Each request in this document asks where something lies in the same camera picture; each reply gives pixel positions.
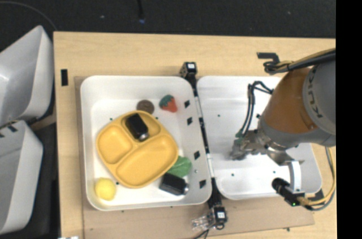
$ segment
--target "red object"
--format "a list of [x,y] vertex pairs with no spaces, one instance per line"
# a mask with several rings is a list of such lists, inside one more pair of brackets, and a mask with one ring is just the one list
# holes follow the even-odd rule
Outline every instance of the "red object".
[[160,101],[160,108],[170,112],[177,112],[175,98],[171,95],[166,95]]

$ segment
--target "yellow plate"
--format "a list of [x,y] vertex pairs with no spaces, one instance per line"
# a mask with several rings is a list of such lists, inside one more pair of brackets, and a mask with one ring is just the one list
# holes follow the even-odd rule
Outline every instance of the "yellow plate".
[[[126,119],[139,114],[149,137],[134,139]],[[114,119],[97,136],[97,151],[114,177],[129,188],[142,188],[166,173],[177,161],[178,147],[172,135],[145,111],[132,111]]]

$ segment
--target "white container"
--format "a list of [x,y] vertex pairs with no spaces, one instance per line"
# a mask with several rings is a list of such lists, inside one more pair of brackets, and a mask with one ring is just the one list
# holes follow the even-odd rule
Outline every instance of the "white container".
[[0,234],[31,217],[43,147],[24,120],[45,114],[53,80],[53,45],[42,26],[0,53]]
[[[267,155],[249,155],[245,160],[231,160],[230,153],[235,134],[243,125],[247,113],[248,84],[261,80],[275,88],[278,77],[205,76],[197,83],[202,115],[216,183],[220,193],[228,199],[246,199],[277,196],[272,181],[280,177],[290,181],[287,166],[279,166]],[[257,128],[257,114],[262,114],[270,95],[255,90],[256,104],[250,130]],[[289,149],[288,154],[303,160],[301,187],[306,193],[316,193],[322,187],[322,178],[308,143]]]
[[0,127],[42,116],[54,80],[53,45],[37,26],[0,53]]
[[43,145],[24,121],[0,133],[0,234],[5,234],[23,229],[32,215]]
[[[161,98],[168,94],[176,100],[176,113],[162,110],[158,106]],[[111,119],[136,110],[137,103],[143,99],[154,104],[153,116],[173,136],[178,144],[179,155],[191,160],[192,169],[184,178],[189,184],[189,191],[186,195],[173,195],[160,190],[160,178],[140,189],[116,185],[117,193],[112,201],[99,199],[94,192],[96,180],[105,177],[116,181],[98,156],[96,137]],[[192,88],[187,81],[180,77],[92,76],[81,84],[80,104],[85,188],[92,206],[103,211],[179,206],[201,204],[210,197],[212,186],[199,115]]]

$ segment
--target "brown round object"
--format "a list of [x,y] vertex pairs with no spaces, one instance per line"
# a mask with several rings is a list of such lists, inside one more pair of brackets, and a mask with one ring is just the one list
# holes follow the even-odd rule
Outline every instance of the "brown round object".
[[143,110],[149,114],[152,114],[154,112],[154,106],[151,101],[144,99],[137,104],[137,110]]

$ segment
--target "lemon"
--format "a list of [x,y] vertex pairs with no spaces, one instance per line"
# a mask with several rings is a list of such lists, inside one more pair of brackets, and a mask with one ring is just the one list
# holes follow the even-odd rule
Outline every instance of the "lemon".
[[99,198],[111,201],[115,196],[115,183],[111,179],[99,178],[94,190]]

